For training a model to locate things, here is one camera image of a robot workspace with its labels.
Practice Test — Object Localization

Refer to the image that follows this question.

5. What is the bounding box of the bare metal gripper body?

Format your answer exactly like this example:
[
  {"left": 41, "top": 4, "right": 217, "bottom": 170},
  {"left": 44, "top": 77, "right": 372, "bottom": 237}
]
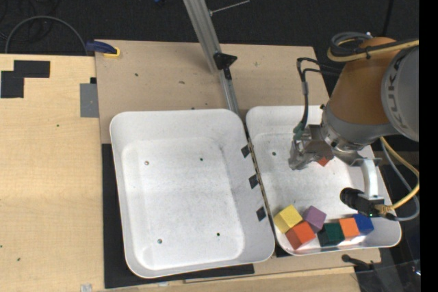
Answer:
[{"left": 296, "top": 124, "right": 364, "bottom": 168}]

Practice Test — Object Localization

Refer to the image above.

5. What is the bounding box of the white plastic tray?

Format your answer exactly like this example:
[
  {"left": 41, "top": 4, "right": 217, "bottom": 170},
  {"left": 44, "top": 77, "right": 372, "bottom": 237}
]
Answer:
[
  {"left": 245, "top": 105, "right": 402, "bottom": 256},
  {"left": 109, "top": 108, "right": 276, "bottom": 280}
]

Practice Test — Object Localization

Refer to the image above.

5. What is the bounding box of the purple cube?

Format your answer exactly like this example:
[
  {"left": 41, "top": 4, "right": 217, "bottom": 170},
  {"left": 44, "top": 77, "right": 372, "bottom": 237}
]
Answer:
[{"left": 302, "top": 204, "right": 328, "bottom": 233}]

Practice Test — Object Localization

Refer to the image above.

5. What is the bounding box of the yellow cube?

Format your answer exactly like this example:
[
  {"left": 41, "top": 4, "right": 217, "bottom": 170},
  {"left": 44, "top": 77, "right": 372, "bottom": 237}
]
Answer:
[{"left": 272, "top": 204, "right": 304, "bottom": 235}]

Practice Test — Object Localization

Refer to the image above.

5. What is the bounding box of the red-orange cube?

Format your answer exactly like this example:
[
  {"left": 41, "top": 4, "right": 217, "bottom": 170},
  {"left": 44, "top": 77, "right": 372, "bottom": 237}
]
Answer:
[{"left": 285, "top": 221, "right": 317, "bottom": 250}]

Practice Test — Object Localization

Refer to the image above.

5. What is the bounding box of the green cube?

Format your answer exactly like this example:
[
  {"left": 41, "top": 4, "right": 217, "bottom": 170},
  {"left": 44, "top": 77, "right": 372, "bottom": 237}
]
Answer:
[{"left": 317, "top": 222, "right": 346, "bottom": 248}]

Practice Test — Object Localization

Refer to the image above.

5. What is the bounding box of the orange cube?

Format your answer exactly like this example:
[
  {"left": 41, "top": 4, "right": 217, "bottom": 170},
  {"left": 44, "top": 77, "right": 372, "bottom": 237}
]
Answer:
[{"left": 338, "top": 217, "right": 361, "bottom": 239}]

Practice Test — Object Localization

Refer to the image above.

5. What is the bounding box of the blue cube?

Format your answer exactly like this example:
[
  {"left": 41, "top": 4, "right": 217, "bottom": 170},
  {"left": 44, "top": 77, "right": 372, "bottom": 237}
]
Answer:
[{"left": 352, "top": 213, "right": 375, "bottom": 236}]

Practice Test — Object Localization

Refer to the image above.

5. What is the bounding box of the brown flat board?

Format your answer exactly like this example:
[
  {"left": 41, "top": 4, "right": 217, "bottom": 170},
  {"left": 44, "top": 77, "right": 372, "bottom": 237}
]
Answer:
[{"left": 94, "top": 40, "right": 383, "bottom": 285}]

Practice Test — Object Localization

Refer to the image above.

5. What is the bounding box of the black cylinder on white bracket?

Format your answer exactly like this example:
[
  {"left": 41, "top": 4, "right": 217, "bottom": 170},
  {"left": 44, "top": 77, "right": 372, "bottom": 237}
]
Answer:
[{"left": 339, "top": 157, "right": 385, "bottom": 218}]

